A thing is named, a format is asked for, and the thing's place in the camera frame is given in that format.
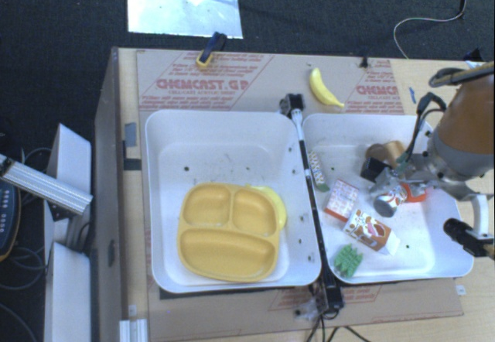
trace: black clamp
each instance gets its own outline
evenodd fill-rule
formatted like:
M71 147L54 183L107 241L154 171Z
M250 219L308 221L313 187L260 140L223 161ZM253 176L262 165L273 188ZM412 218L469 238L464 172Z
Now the black clamp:
M211 58L213 57L213 51L224 50L226 41L227 36L225 34L215 32L211 36L203 52L201 52L200 55L196 58L196 64L200 67L207 67L208 64L210 64Z
M287 94L280 100L278 106L280 107L280 112L290 119L292 118L293 110L304 110L304 97L302 94Z
M452 240L462 245L464 250L469 252L473 257L488 256L484 246L493 245L493 236L477 238L469 233L473 230L471 226L455 218L449 218L443 224L443 230Z

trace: wooden table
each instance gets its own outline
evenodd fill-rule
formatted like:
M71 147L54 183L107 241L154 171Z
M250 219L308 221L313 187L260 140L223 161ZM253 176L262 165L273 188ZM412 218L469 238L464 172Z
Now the wooden table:
M116 60L118 60L118 81L119 93L118 100L120 107L120 131L123 134L125 126L128 123L136 123L138 121L138 64L137 54L140 50L134 49L118 49L114 50ZM322 62L323 59L307 57L307 64L310 65L315 61ZM326 62L344 63L351 69L356 69L360 60L357 58L332 58L326 57ZM395 83L397 85L398 94L401 99L401 104L404 113L408 115L415 114L415 104L411 100L411 89L415 93L416 99L419 99L427 91L428 79L439 69L444 67L459 67L466 68L464 62L445 62L431 60L387 60L390 64L391 71ZM306 103L308 103L309 112L328 112L332 111L318 104L314 97L310 94L308 87L298 86L292 82L287 84L290 90L299 90L304 94ZM334 93L338 92L335 82L331 81L330 86ZM441 96L447 103L455 93L451 87L442 87L435 90L435 93ZM236 105L243 107L242 101L238 101ZM435 114L428 120L431 125L435 125L438 117ZM129 159L140 159L141 149L139 146L139 138L136 146L127 148L126 156ZM143 221L143 190L142 178L140 171L125 171L121 177L123 184L123 208L120 211L125 215L123 217L123 234L125 243L121 242L122 259L126 264L127 269L122 275L121 280L125 287L121 289L122 310L125 313L127 305L132 305L130 318L148 318L149 317L149 295L147 288L146 271L146 248L145 242L148 238L145 234ZM476 188L482 192L493 192L493 171L484 176L483 179L469 183L472 188ZM493 234L493 200L490 201L490 233ZM466 203L459 204L459 211L465 222L473 224L473 212L470 205ZM435 313L425 313L424 320L413 321L398 321L393 323L375 323L370 325L359 325L353 328L361 333L364 337L371 341L437 341L437 340L456 340L456 341L483 341L492 340L493 326L491 321L495 315L495 291L493 289L493 281L495 279L495 271L493 261L488 258L477 259L474 263L473 270L470 274L461 279L457 279L455 284L460 288L459 291L465 291L465 295L460 296L462 303L463 316L435 318ZM111 332L111 328L105 320L105 315L101 317L101 332ZM258 342L263 340L271 341L304 341L309 335L307 330L297 330L289 332L267 333L258 335L235 336L226 338L217 338L209 340L217 340L224 342ZM326 330L328 337L331 332L331 327ZM321 340L321 330L318 330L314 336L314 340ZM334 338L334 341L352 341L357 340L347 330L339 330Z

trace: yellow banana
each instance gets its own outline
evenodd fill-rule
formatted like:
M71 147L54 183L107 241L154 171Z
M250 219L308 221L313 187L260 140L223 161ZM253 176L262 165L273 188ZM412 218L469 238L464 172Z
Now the yellow banana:
M322 103L343 108L344 104L338 101L335 95L326 88L319 68L312 69L311 75L309 75L309 86L311 87L312 93Z
M269 186L252 186L249 184L246 184L246 186L259 190L271 199L275 205L275 211L278 213L278 227L282 230L287 222L287 210L281 197Z

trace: yellow divided plate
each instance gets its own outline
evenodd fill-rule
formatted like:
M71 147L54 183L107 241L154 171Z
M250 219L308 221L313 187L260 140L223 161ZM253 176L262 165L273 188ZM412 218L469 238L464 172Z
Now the yellow divided plate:
M257 282L273 272L280 235L276 204L262 190L202 183L186 195L177 248L191 272L228 282Z

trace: black cable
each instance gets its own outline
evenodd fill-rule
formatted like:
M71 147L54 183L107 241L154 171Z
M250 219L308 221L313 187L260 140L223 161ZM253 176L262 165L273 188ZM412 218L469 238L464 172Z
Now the black cable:
M326 342L332 342L333 340L333 337L335 337L335 334L336 332L339 330L340 327L335 327L332 331L332 333L330 334L329 338L326 340ZM346 330L348 330L349 332L353 333L356 337L358 337L360 340L362 340L363 342L371 342L369 339L366 339L365 337L363 337L361 334L359 334L358 332L356 332L355 330L353 330L352 328L350 328L349 326L345 326L344 327Z
M7 306L5 306L3 303L0 303L0 309L4 310L5 312L7 312L10 316L12 316L14 319L16 319L18 321L18 323L22 326L22 328L24 328L24 330L26 331L26 333L29 334L29 336L31 337L31 340L33 342L38 342L38 340L36 339L36 337L34 336L34 333L31 331L31 329L29 328L29 326L26 324L26 322L21 318L20 315L18 315L16 312L14 312L12 309L8 308Z
M431 110L427 110L426 112L424 112L424 109L421 111L418 110L418 117L416 118L415 127L412 133L412 139L411 142L409 143L409 146L405 150L405 153L407 154L407 158L405 159L405 162L408 162L412 156L416 144L416 138L418 137L419 131L421 130L426 117L432 112L444 112L444 111L445 108L442 105L440 105L440 108L433 108Z
M429 18L429 17L411 17L411 18L404 19L401 22L397 23L394 27L394 42L395 42L395 45L397 46L397 48L402 53L402 56L404 56L406 59L409 58L408 55L405 54L404 50L401 48L401 46L399 45L399 42L397 40L397 29L399 28L399 26L401 26L402 24L404 24L406 22L410 22L413 20L426 21L426 22L440 22L440 23L453 22L454 20L457 20L457 19L460 19L461 17L463 17L464 12L466 11L466 3L467 3L467 0L461 0L460 10L457 12L457 15L455 15L454 17L452 17L450 19L433 19L433 18Z
M49 154L52 153L52 149L51 148L47 148L47 147L41 147L41 148L36 148L34 150L32 150L29 154L27 154L25 157L24 157L24 164L27 163L28 159L31 157L31 156L34 156L35 154L37 154L38 152L48 152Z
M21 291L24 289L28 289L31 286L34 286L36 282L41 278L41 276L44 274L44 270L46 269L45 266L43 266L43 260L39 255L37 255L34 251L30 250L29 248L24 248L24 247L17 247L16 249L21 249L21 251L27 251L28 253L32 253L33 257L37 260L38 262L38 268L35 269L35 267L31 267L28 265L20 264L16 258L14 258L14 261L12 262L14 265L19 266L21 268L24 268L29 271L38 271L38 274L35 276L33 280L30 282L27 282L26 284L23 284L21 286L7 286L5 284L0 283L0 289L6 289L7 291Z
M41 251L43 251L45 248L42 246L40 248L38 248L36 251L32 251L32 252L35 252L36 254L41 254ZM14 259L17 259L17 260L23 260L23 259L27 259L31 257L31 254L27 254L27 255L13 255L13 254L10 254L9 258L14 258Z
M366 339L365 337L363 337L362 335L360 335L358 332L356 332L352 328L350 328L348 326L345 326L344 328L346 330L350 331L351 333L353 333L354 335L356 335L356 337L358 337L359 339L361 339L363 342L371 342L369 339Z
M329 317L329 316L328 316L328 315L326 315L326 314L323 314L323 319L325 319L325 320L333 320L333 319L335 319L337 316L339 316L339 312L340 312L340 311L339 311L339 310L337 310L337 311L333 314L333 316L331 316L331 317Z
M311 329L311 333L309 333L309 336L308 336L308 339L306 339L306 342L311 342L313 336L315 335L316 330L318 330L319 320L320 320L320 317L318 317L318 319L316 319L315 325Z
M326 342L332 342L333 340L333 337L335 337L335 334L337 333L337 331L339 330L340 327L335 327L332 331L332 333L330 334L329 338L326 340Z
M26 192L26 193L24 194L24 196L21 198L21 205L22 205L23 207L28 206L29 204L31 204L31 203L33 203L33 202L37 201L38 199L41 199L41 198L39 198L39 197L35 197L35 196L34 196L34 195L32 195L31 193Z
M325 320L323 319L323 315L319 319L322 322L322 342L325 342Z
M80 243L80 239L81 239L81 237L83 236L83 231L84 231L84 228L89 227L89 226L90 226L90 224L91 224L91 221L88 221L86 224L84 224L84 225L80 228L80 230L79 230L79 234L77 235L76 245L79 245L79 243Z

